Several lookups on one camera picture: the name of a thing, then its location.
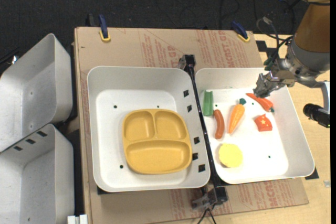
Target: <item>blue clamp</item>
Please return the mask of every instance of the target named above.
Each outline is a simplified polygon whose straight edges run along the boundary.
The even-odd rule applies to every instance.
[[[232,29],[238,33],[238,37],[244,41],[244,42],[248,42],[250,40],[250,37],[247,35],[244,27],[240,24],[240,23],[237,23],[236,21],[232,21],[231,22],[231,26],[232,26]]]
[[[98,18],[99,18],[99,25],[100,25],[100,28],[101,28],[101,30],[99,31],[101,40],[103,42],[109,42],[111,40],[111,37],[110,37],[109,32],[107,31],[107,24],[106,24],[106,21],[105,21],[105,17],[104,17],[104,15],[99,14]]]

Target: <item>white bin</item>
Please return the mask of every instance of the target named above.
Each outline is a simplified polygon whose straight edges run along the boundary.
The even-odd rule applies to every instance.
[[[65,224],[74,214],[71,143],[51,124],[0,154],[0,223]]]
[[[186,72],[177,68],[95,67],[88,74],[88,94],[93,175],[101,189],[117,192],[207,184],[207,152],[192,81]],[[122,122],[131,111],[157,108],[175,111],[184,119],[192,152],[198,158],[180,172],[138,174],[127,166]]]
[[[71,109],[70,56],[49,34],[0,78],[0,152]]]
[[[204,92],[212,91],[214,109],[219,109],[224,117],[226,131],[220,140],[214,138],[214,117],[204,119],[216,171],[230,184],[304,177],[314,171],[314,160],[287,87],[272,92],[268,98],[274,104],[274,113],[266,112],[246,95],[253,93],[260,73],[266,72],[263,68],[214,68],[201,69],[195,75],[201,105]],[[240,98],[247,101],[245,114],[230,135],[229,117]],[[263,114],[270,119],[272,131],[258,131],[254,119]],[[226,168],[220,163],[218,151],[222,143],[238,145],[244,156],[240,167]]]

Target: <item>cardboard box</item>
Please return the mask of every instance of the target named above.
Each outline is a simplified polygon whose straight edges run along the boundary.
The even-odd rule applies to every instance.
[[[243,42],[234,31],[109,28],[111,41],[102,42],[97,27],[75,29],[77,87],[83,185],[90,223],[155,223],[199,218],[191,208],[201,197],[199,189],[174,189],[99,194],[92,172],[92,148],[87,93],[87,74],[96,66],[176,67],[184,54],[194,54],[196,69],[262,67],[252,33]],[[302,180],[229,185],[229,201],[213,214],[289,207],[308,203]]]

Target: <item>yellow disc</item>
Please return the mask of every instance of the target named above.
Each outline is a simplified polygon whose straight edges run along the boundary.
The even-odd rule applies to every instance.
[[[219,149],[219,160],[226,167],[238,167],[243,162],[243,153],[237,145],[224,143]]]

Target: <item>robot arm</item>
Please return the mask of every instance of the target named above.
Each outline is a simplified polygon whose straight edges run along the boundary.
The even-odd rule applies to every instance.
[[[317,120],[316,111],[327,115],[327,121],[317,121],[329,127],[329,83],[317,82],[316,78],[330,69],[330,0],[304,1],[311,5],[288,45],[285,58],[277,58],[267,74],[259,75],[253,91],[257,97],[264,98],[284,86],[293,87],[295,82],[310,88],[321,88],[324,108],[314,106],[313,109],[309,104],[304,113],[314,120]]]

